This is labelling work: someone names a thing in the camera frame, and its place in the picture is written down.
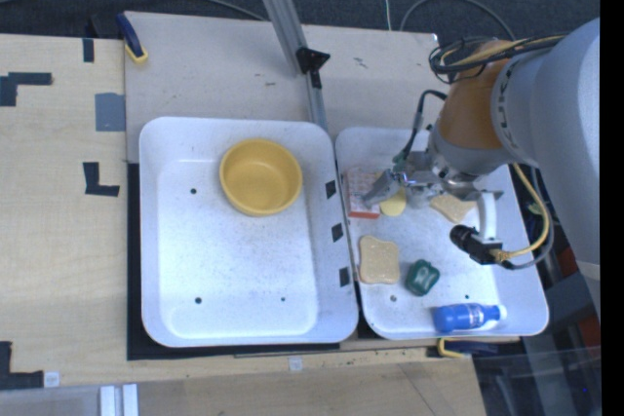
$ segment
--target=wooden board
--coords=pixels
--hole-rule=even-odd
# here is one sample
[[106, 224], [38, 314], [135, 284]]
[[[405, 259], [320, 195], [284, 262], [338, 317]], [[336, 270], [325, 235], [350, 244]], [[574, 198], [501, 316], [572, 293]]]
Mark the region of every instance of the wooden board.
[[224, 376], [139, 386], [152, 416], [485, 416], [470, 360]]
[[[307, 121], [306, 80], [294, 75], [269, 22], [127, 13], [150, 54], [128, 62], [128, 159], [138, 161], [142, 127], [160, 116]], [[303, 27], [321, 68], [328, 132], [347, 127], [410, 129], [422, 91], [446, 92], [429, 69], [426, 33]], [[424, 125], [442, 102], [428, 99]]]
[[[88, 63], [80, 39], [0, 36], [0, 76], [54, 78], [0, 107], [0, 341], [13, 342], [12, 371], [55, 371], [63, 386], [289, 371], [289, 356], [126, 361], [126, 137], [97, 132], [95, 115], [96, 94], [125, 93], [124, 63], [120, 41], [96, 40]], [[86, 195], [83, 162], [119, 196]], [[353, 338], [301, 358], [309, 370], [429, 361], [424, 344]]]

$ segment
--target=wooden table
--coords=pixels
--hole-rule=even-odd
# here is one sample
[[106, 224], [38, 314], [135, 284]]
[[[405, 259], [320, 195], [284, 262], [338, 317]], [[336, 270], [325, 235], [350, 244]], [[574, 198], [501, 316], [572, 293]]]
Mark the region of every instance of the wooden table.
[[[441, 85], [426, 67], [426, 56], [435, 45], [431, 35], [306, 29], [309, 41], [315, 37], [320, 41], [327, 30], [336, 35], [324, 39], [331, 47], [315, 49], [335, 51], [335, 59], [351, 65], [348, 73], [340, 64], [322, 70], [328, 118], [336, 129], [349, 122], [348, 114], [346, 118], [339, 114], [338, 105], [345, 78], [360, 79], [373, 99], [375, 92], [384, 94], [405, 81], [417, 83], [402, 96], [392, 97], [398, 104], [389, 108], [387, 116], [362, 115], [363, 125], [387, 120], [388, 127], [409, 127], [420, 89]], [[364, 46], [358, 46], [362, 39], [358, 34], [366, 34]], [[341, 48], [338, 35], [350, 38], [348, 50]], [[375, 40], [380, 41], [377, 51]], [[272, 43], [279, 51], [277, 39]], [[410, 397], [422, 399], [416, 382], [424, 383], [426, 378], [426, 383], [434, 383], [440, 404], [455, 413], [485, 414], [472, 361], [432, 362], [422, 348], [432, 345], [431, 340], [399, 343], [354, 335], [332, 352], [127, 361], [127, 137], [124, 131], [97, 130], [96, 95], [125, 95], [125, 64], [131, 63], [121, 41], [94, 40], [93, 61], [85, 61], [91, 42], [86, 44], [74, 38], [0, 36], [0, 77], [35, 72], [51, 73], [53, 78], [50, 86], [18, 85], [16, 105], [0, 106], [0, 341], [13, 342], [13, 372], [56, 372], [62, 386], [196, 380], [190, 385], [180, 385], [181, 381], [169, 385], [187, 394], [201, 392], [198, 387], [205, 380], [223, 377], [214, 383], [224, 386], [225, 380], [236, 379], [239, 390], [247, 392], [250, 386], [242, 380], [248, 378], [232, 375], [256, 375], [259, 386], [272, 387], [278, 380], [290, 379], [296, 356], [302, 366], [300, 380], [311, 377], [318, 390], [329, 390], [348, 373], [353, 383], [387, 386], [390, 392], [380, 395], [387, 405], [396, 400], [400, 387], [412, 391]], [[394, 54], [393, 44], [413, 58]], [[384, 64], [392, 71], [385, 71]], [[257, 73], [253, 67], [250, 71]], [[362, 71], [360, 77], [356, 71]], [[276, 75], [263, 78], [263, 92], [281, 85]], [[357, 102], [356, 98], [345, 107], [353, 113]], [[431, 120], [437, 111], [431, 106], [426, 118]], [[83, 164], [89, 162], [99, 165], [99, 184], [119, 186], [117, 196], [85, 193]], [[457, 399], [452, 395], [456, 392], [442, 388], [450, 373], [460, 380], [457, 383], [467, 398]], [[303, 385], [297, 390], [304, 390]]]

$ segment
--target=blue bottle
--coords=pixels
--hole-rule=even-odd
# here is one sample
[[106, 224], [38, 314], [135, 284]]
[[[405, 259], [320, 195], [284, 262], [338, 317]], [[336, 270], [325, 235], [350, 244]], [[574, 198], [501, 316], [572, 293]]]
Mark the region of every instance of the blue bottle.
[[480, 303], [458, 303], [438, 307], [433, 312], [433, 322], [441, 333], [455, 329], [474, 329], [488, 321], [500, 321], [506, 316], [502, 305], [482, 305]]

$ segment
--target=yellow cable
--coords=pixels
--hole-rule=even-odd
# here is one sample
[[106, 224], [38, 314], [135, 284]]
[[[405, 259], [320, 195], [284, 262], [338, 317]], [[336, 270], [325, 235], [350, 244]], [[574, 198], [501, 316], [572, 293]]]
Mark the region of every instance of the yellow cable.
[[548, 212], [546, 211], [544, 202], [542, 202], [541, 198], [539, 197], [535, 189], [533, 189], [533, 186], [528, 181], [527, 176], [522, 171], [520, 166], [517, 163], [515, 163], [513, 164], [513, 167], [514, 167], [514, 170], [516, 171], [516, 174], [518, 175], [522, 183], [525, 185], [525, 188], [528, 190], [529, 194], [532, 196], [532, 198], [535, 200], [535, 202], [539, 206], [539, 211], [541, 212], [544, 223], [542, 227], [542, 233], [539, 235], [539, 238], [537, 238], [537, 240], [532, 245], [527, 246], [526, 248], [523, 248], [523, 249], [517, 249], [515, 251], [503, 251], [500, 249], [495, 250], [494, 256], [496, 257], [497, 262], [509, 260], [510, 258], [513, 258], [515, 256], [524, 255], [525, 253], [529, 253], [531, 251], [534, 251], [535, 249], [538, 249], [540, 246], [544, 244], [544, 242], [546, 241], [546, 238], [548, 238], [548, 231], [550, 230], [550, 221], [548, 219]]
[[494, 47], [492, 47], [490, 49], [487, 49], [487, 50], [485, 50], [485, 51], [483, 51], [481, 53], [478, 53], [478, 52], [473, 53], [472, 55], [470, 55], [468, 57], [465, 57], [464, 59], [462, 59], [462, 60], [460, 60], [458, 62], [454, 62], [453, 64], [457, 64], [457, 65], [459, 65], [459, 64], [466, 64], [468, 62], [473, 62], [473, 61], [480, 60], [480, 59], [486, 59], [487, 57], [493, 56], [493, 55], [498, 54], [498, 53], [502, 53], [503, 51], [507, 51], [508, 49], [513, 49], [514, 47], [522, 44], [525, 40], [526, 39], [515, 40], [513, 42], [507, 42], [507, 43], [504, 43], [504, 44], [500, 44], [500, 45], [494, 46]]
[[466, 357], [463, 354], [460, 354], [459, 352], [447, 350], [445, 348], [444, 338], [438, 338], [438, 354], [440, 354], [443, 358], [464, 359]]
[[465, 57], [464, 59], [454, 62], [451, 66], [455, 66], [455, 65], [460, 65], [460, 64], [468, 64], [471, 62], [475, 62], [475, 61], [480, 61], [482, 59], [487, 59], [488, 57], [494, 56], [498, 53], [502, 53], [504, 51], [508, 51], [509, 49], [514, 49], [516, 47], [525, 45], [526, 47], [530, 47], [533, 44], [537, 44], [537, 43], [542, 43], [542, 42], [547, 42], [549, 40], [557, 40], [557, 39], [561, 39], [563, 38], [564, 35], [551, 35], [548, 37], [544, 37], [544, 38], [540, 38], [540, 39], [536, 39], [536, 40], [529, 40], [527, 38], [521, 39], [521, 40], [514, 40], [511, 42], [507, 42], [505, 44], [501, 44], [498, 46], [494, 46], [491, 49], [487, 49], [485, 51], [482, 52], [475, 52], [472, 55]]

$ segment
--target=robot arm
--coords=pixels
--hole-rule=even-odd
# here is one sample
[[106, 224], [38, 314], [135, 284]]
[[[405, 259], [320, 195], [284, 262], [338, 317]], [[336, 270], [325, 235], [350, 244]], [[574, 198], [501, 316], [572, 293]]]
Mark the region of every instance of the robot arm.
[[[483, 45], [463, 62], [484, 60], [505, 44]], [[478, 199], [473, 182], [502, 165], [538, 168], [600, 318], [600, 19], [554, 47], [460, 72], [427, 151], [403, 160], [395, 158], [395, 184], [430, 184], [434, 173], [464, 200]], [[387, 180], [375, 184], [370, 199], [392, 191]], [[456, 244], [479, 239], [455, 233]]]

